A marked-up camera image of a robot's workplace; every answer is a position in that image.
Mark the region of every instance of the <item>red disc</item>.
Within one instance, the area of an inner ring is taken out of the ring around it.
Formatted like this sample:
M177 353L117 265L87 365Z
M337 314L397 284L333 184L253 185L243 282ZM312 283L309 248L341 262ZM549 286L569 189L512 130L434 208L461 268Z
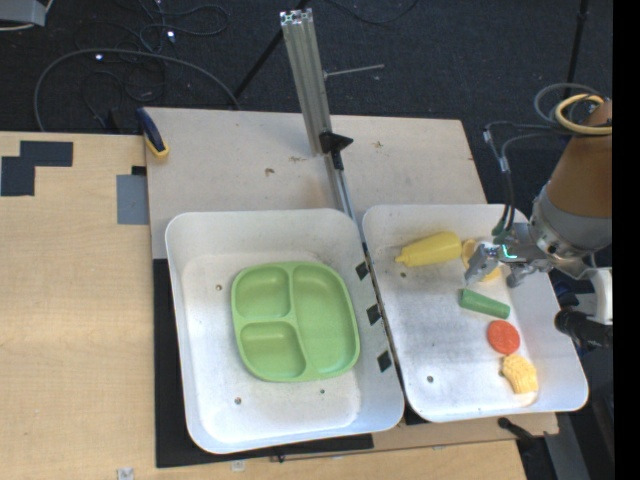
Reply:
M487 329L489 344L501 354L513 354L520 347L520 333L509 322L494 320Z

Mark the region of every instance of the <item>wooden surface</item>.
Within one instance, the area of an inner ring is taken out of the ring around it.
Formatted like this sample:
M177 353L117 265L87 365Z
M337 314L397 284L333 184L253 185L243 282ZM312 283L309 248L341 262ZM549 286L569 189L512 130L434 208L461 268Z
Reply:
M142 138L3 132L0 156L20 140L73 141L74 158L37 167L34 196L0 197L0 478L526 478L495 420L401 425L377 451L254 459L244 473L155 468L150 229L117 224L116 205L116 176L145 163ZM513 421L557 431L551 414ZM455 442L469 444L436 446Z

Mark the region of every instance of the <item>green divided plate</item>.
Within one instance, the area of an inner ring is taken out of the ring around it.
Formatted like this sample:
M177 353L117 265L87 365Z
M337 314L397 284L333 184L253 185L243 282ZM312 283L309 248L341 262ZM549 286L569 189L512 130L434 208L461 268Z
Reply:
M233 281L231 311L242 360L260 379L326 379L358 360L360 337L349 292L322 263L242 270Z

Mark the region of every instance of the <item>black mat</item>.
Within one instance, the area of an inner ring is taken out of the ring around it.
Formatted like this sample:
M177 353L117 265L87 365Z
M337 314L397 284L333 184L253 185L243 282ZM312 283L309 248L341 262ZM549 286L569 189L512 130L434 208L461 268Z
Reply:
M171 468L255 457L284 461L287 455L344 452L373 448L370 434L319 439L241 453L212 454L201 449L187 430L178 337L167 260L153 261L156 466Z

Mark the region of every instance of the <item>green cylinder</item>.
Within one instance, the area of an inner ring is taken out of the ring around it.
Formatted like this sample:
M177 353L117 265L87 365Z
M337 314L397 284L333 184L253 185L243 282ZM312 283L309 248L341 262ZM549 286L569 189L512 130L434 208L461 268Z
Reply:
M481 295L472 290L463 288L460 290L460 307L484 313L485 315L495 316L497 318L507 319L511 312L508 304L492 299L485 295Z

